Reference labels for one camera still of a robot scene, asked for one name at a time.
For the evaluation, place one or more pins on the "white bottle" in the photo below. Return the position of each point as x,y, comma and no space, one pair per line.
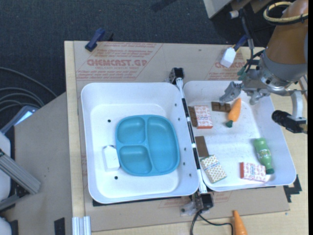
110,158

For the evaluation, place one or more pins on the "white plastic tray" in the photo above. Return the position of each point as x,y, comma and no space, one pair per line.
232,146
102,97

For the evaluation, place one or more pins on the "brown chocolate bar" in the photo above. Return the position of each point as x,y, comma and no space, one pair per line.
193,117
220,106
202,146

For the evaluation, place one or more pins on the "blue divided plate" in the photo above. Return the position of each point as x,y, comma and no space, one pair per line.
149,146

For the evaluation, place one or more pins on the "green bottle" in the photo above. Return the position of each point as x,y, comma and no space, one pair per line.
263,154

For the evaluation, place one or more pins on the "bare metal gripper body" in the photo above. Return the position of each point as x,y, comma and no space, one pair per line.
255,82

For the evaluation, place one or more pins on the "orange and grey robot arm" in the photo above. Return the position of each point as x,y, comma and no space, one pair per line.
288,40

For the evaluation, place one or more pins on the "brown cardboard board red print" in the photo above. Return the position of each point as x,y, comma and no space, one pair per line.
151,55

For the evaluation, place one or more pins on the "black cylinder on white bracket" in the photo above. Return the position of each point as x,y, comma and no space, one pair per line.
284,119

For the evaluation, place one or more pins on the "thin black and white rod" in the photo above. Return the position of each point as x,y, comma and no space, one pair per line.
188,121

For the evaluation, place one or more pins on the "yellow and white carton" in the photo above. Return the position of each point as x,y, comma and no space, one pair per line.
213,169

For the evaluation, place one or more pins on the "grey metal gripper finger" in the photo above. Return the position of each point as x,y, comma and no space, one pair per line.
231,92
256,98

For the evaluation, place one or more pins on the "orange and white carton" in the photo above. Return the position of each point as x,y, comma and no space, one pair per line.
253,172
203,116

